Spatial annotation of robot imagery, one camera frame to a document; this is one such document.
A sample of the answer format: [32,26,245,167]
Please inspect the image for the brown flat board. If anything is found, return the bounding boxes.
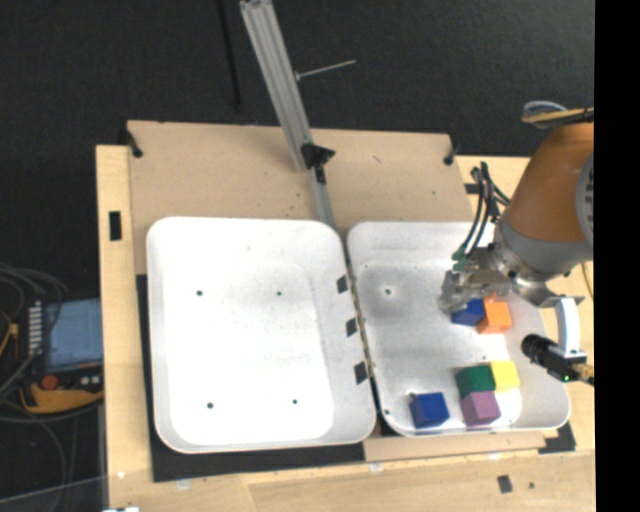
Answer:
[126,119,549,464]

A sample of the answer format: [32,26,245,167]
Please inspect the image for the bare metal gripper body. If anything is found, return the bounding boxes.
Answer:
[452,243,557,307]

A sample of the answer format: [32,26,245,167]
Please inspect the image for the black cylinder on white bracket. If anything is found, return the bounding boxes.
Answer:
[520,295,589,384]

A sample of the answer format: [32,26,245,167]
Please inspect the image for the blue cube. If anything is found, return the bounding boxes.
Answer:
[450,298,488,328]
[408,391,450,430]

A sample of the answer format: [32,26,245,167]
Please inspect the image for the yellow cube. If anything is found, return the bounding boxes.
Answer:
[488,360,522,393]

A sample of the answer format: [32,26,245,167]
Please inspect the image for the orange cube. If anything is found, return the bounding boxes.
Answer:
[476,298,514,335]

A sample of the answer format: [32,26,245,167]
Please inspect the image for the white plastic tray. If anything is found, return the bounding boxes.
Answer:
[345,220,572,439]
[145,215,378,455]

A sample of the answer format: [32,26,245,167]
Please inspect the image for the purple cube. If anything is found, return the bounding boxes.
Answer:
[459,390,502,428]

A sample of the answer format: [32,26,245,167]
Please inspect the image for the green cube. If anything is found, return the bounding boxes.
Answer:
[454,364,498,400]

